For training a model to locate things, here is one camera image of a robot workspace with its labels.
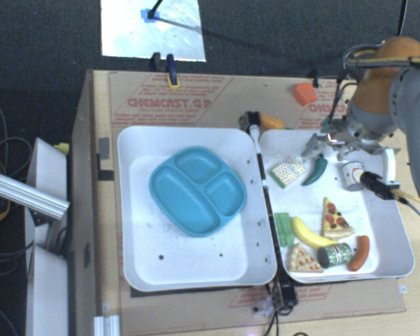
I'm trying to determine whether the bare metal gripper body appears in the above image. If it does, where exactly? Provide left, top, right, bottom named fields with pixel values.
left=325, top=116, right=386, bottom=155

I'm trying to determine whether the white can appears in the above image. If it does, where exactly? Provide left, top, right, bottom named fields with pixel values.
left=341, top=160, right=368, bottom=193

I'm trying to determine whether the green chili pepper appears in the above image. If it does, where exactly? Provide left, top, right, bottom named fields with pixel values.
left=300, top=153, right=328, bottom=187

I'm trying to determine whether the green and yellow packet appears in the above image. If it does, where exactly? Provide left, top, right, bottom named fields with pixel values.
left=269, top=155, right=307, bottom=190

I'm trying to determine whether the orange carrot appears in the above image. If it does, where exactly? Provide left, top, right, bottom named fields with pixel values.
left=260, top=113, right=287, bottom=131

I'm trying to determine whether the orange cube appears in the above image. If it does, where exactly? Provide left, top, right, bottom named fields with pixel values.
left=294, top=82, right=319, bottom=106

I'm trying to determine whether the thin black and white rod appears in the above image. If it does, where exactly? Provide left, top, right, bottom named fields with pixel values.
left=248, top=124, right=292, bottom=295

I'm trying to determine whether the pepperoni pizza slice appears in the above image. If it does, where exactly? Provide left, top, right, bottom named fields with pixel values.
left=288, top=241, right=325, bottom=274
left=321, top=197, right=356, bottom=241

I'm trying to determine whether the white plastic tray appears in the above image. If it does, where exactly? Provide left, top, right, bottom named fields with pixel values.
left=258, top=128, right=416, bottom=285
left=116, top=125, right=279, bottom=293

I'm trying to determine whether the green beans bundle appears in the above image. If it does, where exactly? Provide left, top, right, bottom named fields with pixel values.
left=273, top=212, right=296, bottom=249

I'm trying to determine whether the yellow banana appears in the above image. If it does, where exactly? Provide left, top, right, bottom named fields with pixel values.
left=291, top=216, right=340, bottom=249

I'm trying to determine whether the green can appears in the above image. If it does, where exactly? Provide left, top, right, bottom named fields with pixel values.
left=316, top=241, right=353, bottom=270

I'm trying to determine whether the orange sausage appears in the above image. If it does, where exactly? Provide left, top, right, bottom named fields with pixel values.
left=346, top=234, right=371, bottom=272

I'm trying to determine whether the brown cardboard board red print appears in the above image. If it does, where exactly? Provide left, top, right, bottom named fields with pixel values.
left=108, top=71, right=407, bottom=328

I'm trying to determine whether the blue divided plate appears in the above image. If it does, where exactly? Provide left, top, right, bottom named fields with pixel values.
left=148, top=146, right=248, bottom=239

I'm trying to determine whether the black cylinder on white bracket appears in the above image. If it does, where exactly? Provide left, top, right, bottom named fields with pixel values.
left=359, top=148, right=402, bottom=200

